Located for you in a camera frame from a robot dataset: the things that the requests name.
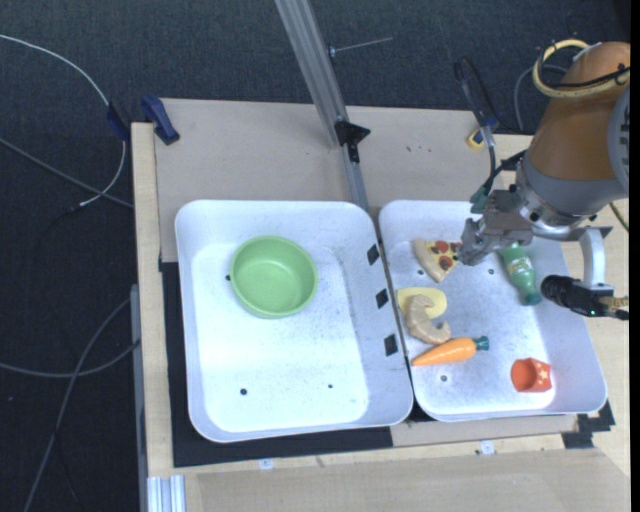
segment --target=yellow cable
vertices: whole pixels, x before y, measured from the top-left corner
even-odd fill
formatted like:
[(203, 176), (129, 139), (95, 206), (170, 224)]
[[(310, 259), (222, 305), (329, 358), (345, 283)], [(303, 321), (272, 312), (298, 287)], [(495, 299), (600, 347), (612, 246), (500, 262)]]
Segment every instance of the yellow cable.
[[(590, 46), (584, 41), (581, 41), (580, 39), (565, 39), (564, 41), (560, 41), (559, 43), (555, 43), (547, 47), (547, 49), (542, 54), (541, 62), (544, 63), (549, 57), (551, 57), (551, 55), (556, 53), (558, 50), (562, 50), (563, 48), (569, 48), (569, 47), (581, 48), (584, 50), (589, 48)], [(602, 91), (606, 91), (608, 89), (611, 89), (613, 87), (616, 87), (620, 84), (625, 83), (627, 80), (629, 80), (630, 70), (627, 70), (624, 73), (621, 73), (615, 79), (612, 78), (607, 80), (606, 82), (592, 85), (592, 86), (586, 86), (581, 89), (555, 89), (553, 87), (549, 87), (540, 78), (537, 63), (534, 64), (533, 66), (532, 76), (533, 76), (534, 85), (538, 88), (540, 92), (542, 92), (546, 96), (550, 96), (552, 98), (579, 98), (583, 96), (589, 96), (591, 94), (596, 94)]]

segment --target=robotic arm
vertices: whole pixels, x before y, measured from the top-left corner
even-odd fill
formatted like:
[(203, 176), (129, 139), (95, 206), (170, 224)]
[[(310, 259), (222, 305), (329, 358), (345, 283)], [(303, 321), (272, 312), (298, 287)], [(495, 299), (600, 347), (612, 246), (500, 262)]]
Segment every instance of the robotic arm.
[[(565, 46), (582, 51), (553, 87), (542, 80), (541, 67)], [(513, 242), (530, 244), (534, 236), (578, 240), (584, 280), (549, 276), (541, 292), (585, 316), (614, 314), (613, 289), (603, 284), (602, 237), (608, 229), (580, 225), (629, 196), (630, 55), (630, 45), (618, 42), (587, 46), (568, 40), (547, 48), (533, 79), (552, 99), (518, 163), (515, 184), (491, 192), (482, 217), (466, 220), (458, 251), (462, 263), (477, 265)]]

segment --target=black floor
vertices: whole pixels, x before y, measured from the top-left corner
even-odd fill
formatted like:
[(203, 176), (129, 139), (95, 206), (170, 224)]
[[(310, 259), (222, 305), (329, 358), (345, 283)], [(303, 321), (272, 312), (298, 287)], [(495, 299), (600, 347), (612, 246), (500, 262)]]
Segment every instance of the black floor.
[[(339, 52), (336, 73), (347, 104), (467, 109), (452, 72), (466, 56), (495, 109), (516, 128), (515, 84), (541, 46), (568, 37), (629, 40), (626, 8), (610, 0), (317, 0), (314, 7), (336, 48), (392, 38)], [(3, 36), (79, 66), (127, 122), (144, 119), (139, 102), (149, 93), (310, 101), (268, 0), (5, 0), (0, 20)], [(534, 130), (547, 100), (527, 80), (519, 100), (520, 128)], [(102, 99), (85, 77), (6, 38), (0, 38), (0, 138), (96, 188), (110, 182), (121, 154)], [(133, 201), (129, 163), (111, 189), (125, 203)], [(100, 199), (68, 213), (91, 197), (0, 145), (0, 363), (73, 372), (105, 319), (128, 299), (137, 280), (133, 211)], [(130, 344), (125, 305), (84, 368)], [(38, 478), (68, 384), (0, 369), (0, 510), (24, 510), (36, 480), (32, 511), (137, 510), (130, 356), (77, 379)]]

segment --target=white tray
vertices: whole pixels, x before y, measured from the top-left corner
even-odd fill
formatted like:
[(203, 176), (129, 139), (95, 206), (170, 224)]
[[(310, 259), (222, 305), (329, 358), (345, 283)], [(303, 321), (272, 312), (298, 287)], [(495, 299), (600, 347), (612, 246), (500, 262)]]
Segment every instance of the white tray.
[[(409, 371), (393, 302), (377, 300), (390, 293), (364, 211), (345, 202), (199, 200), (180, 209), (175, 229), (189, 414), (204, 437), (232, 442), (407, 417)], [(318, 290), (300, 313), (265, 320), (236, 300), (232, 255), (261, 235), (293, 240), (316, 264)]]
[[(585, 319), (548, 300), (522, 306), (497, 254), (469, 267), (459, 263), (441, 283), (422, 270), (411, 241), (460, 240), (470, 205), (450, 201), (394, 201), (379, 216), (390, 278), (395, 290), (439, 288), (448, 300), (436, 320), (448, 321), (452, 335), (486, 335), (488, 352), (458, 363), (411, 368), (416, 402), (431, 417), (457, 421), (539, 414), (589, 413), (606, 400), (606, 385)], [(558, 242), (536, 238), (526, 247), (538, 287), (549, 274), (567, 275)], [(409, 334), (399, 312), (409, 360), (431, 345)], [(510, 378), (516, 359), (534, 357), (551, 364), (553, 387), (518, 393)]]

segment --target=blue clamp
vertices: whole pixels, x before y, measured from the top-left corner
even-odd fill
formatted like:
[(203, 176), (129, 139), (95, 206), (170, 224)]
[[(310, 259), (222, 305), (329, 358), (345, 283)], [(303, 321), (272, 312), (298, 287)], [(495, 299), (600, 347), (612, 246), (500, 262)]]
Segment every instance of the blue clamp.
[(160, 98), (152, 94), (146, 94), (142, 97), (140, 103), (144, 115), (155, 124), (154, 131), (162, 139), (162, 142), (169, 145), (180, 138), (180, 134), (173, 128)]

